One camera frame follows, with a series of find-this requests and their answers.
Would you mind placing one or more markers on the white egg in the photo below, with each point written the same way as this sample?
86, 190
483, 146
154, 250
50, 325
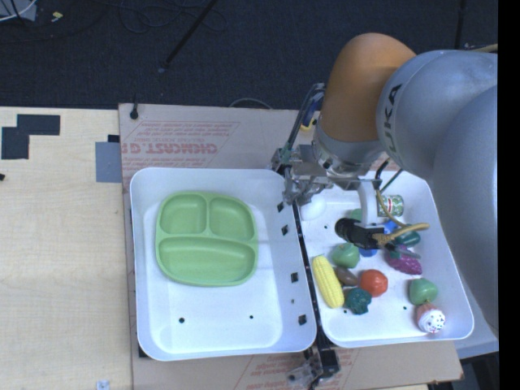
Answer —
313, 209

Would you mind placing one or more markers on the green pepper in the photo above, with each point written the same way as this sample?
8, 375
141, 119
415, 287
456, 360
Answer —
422, 291

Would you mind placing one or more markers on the green apple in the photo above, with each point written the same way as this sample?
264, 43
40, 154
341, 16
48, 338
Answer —
346, 255

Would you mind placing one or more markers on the green broccoli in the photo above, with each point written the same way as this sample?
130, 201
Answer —
358, 300

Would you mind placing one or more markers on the small green round toy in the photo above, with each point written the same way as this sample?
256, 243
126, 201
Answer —
356, 214

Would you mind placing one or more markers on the green divided plate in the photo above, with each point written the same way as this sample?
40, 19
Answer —
203, 254

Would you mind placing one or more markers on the pink and white cupcake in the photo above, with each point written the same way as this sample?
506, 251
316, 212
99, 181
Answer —
431, 319

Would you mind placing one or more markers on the green and red can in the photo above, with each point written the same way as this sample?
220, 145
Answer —
393, 205

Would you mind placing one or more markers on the orange tomato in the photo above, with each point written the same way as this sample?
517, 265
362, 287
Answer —
373, 282

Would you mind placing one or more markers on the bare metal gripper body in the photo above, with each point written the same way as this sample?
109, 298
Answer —
313, 169

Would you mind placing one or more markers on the brown potato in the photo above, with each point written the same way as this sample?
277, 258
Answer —
346, 276

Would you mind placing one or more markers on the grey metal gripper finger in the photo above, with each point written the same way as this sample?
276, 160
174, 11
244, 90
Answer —
291, 189
310, 189

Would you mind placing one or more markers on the brown cardboard board red print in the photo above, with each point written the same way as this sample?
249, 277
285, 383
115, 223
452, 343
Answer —
252, 136

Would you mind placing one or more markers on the white plastic tray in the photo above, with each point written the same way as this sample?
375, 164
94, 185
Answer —
227, 323
390, 323

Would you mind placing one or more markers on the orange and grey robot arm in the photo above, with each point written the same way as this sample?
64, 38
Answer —
365, 87

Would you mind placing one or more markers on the black cylinder on white bracket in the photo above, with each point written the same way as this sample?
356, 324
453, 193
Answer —
357, 234

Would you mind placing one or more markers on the yellow corn cob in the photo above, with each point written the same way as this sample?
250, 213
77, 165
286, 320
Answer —
328, 282

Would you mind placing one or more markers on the purple grapes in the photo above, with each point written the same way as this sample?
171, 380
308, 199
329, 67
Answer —
406, 265

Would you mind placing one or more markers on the blue round toy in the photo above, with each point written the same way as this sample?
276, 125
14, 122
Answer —
368, 252

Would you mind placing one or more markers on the dark green toy vegetable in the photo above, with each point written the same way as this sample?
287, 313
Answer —
410, 239

